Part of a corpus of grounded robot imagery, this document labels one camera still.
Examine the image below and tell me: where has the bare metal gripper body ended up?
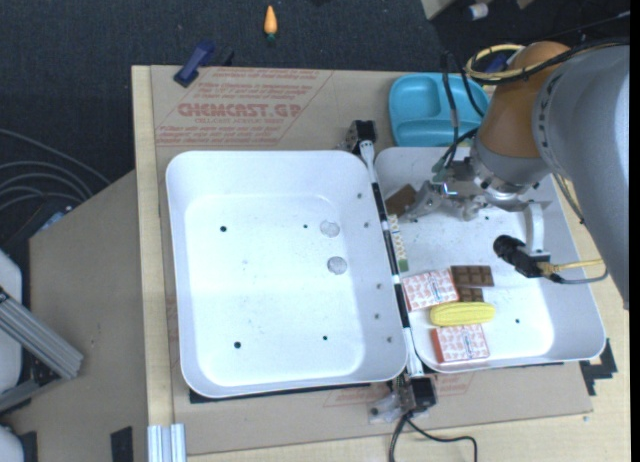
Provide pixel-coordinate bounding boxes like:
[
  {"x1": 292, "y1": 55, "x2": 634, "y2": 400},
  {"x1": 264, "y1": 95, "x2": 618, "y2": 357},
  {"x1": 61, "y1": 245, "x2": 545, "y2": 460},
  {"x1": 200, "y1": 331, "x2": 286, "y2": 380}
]
[{"x1": 443, "y1": 158, "x2": 533, "y2": 213}]

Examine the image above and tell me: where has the brown chocolate piece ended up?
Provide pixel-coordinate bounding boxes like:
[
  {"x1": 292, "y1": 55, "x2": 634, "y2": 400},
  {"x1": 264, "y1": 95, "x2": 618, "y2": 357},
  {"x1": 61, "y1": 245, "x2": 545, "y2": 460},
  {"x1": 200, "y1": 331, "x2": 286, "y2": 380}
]
[{"x1": 384, "y1": 183, "x2": 418, "y2": 216}]

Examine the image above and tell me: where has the thin black and white rod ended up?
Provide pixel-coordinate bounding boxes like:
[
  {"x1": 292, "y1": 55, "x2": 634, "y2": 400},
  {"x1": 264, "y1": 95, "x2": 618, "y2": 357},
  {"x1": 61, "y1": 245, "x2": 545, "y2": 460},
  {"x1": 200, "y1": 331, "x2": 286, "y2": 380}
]
[{"x1": 359, "y1": 141, "x2": 424, "y2": 377}]

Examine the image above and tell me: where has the yellow patterned packet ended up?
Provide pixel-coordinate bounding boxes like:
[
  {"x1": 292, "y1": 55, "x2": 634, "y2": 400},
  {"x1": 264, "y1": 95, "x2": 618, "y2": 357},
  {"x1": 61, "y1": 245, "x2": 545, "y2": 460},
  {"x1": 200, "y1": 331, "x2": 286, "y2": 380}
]
[{"x1": 387, "y1": 214, "x2": 411, "y2": 273}]

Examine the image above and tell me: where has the blue divided plate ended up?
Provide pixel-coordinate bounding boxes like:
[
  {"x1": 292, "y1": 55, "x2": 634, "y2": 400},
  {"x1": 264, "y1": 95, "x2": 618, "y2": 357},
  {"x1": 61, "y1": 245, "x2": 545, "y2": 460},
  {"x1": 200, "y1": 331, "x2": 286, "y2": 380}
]
[{"x1": 388, "y1": 73, "x2": 491, "y2": 148}]

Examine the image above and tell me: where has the orange and white packet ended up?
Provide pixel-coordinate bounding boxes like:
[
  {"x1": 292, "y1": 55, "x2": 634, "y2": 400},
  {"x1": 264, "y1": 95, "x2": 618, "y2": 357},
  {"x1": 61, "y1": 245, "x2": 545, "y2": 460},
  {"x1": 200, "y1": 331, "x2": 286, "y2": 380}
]
[
  {"x1": 401, "y1": 268, "x2": 461, "y2": 313},
  {"x1": 430, "y1": 323, "x2": 492, "y2": 365}
]

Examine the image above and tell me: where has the yellow corn cob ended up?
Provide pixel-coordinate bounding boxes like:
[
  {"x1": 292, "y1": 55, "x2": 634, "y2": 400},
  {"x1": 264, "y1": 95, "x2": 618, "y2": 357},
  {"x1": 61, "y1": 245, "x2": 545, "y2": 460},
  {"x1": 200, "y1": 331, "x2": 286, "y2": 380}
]
[{"x1": 429, "y1": 301, "x2": 498, "y2": 328}]

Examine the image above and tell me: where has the white plastic tray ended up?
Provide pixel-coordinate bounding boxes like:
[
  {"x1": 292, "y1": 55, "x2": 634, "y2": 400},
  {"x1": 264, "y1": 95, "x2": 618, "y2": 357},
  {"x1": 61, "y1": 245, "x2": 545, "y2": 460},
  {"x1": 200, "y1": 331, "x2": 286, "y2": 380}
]
[
  {"x1": 164, "y1": 149, "x2": 409, "y2": 399},
  {"x1": 373, "y1": 145, "x2": 608, "y2": 375}
]

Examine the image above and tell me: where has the orange carrot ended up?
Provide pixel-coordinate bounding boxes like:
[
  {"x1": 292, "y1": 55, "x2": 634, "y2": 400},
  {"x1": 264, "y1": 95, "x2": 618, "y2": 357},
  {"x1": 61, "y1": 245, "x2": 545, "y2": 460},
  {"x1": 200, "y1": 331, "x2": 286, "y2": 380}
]
[{"x1": 263, "y1": 4, "x2": 279, "y2": 44}]

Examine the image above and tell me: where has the brown cardboard board red print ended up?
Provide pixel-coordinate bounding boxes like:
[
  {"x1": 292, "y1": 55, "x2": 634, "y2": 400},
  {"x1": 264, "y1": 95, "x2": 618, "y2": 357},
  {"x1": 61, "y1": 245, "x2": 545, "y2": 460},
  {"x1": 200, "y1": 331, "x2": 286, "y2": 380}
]
[{"x1": 149, "y1": 65, "x2": 596, "y2": 456}]

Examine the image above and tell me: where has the black block with thin wires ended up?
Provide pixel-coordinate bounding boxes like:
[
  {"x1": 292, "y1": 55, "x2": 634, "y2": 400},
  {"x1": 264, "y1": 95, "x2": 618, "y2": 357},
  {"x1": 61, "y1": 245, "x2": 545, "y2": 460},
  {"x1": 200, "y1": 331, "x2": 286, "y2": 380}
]
[
  {"x1": 394, "y1": 374, "x2": 438, "y2": 419},
  {"x1": 339, "y1": 119, "x2": 378, "y2": 154}
]

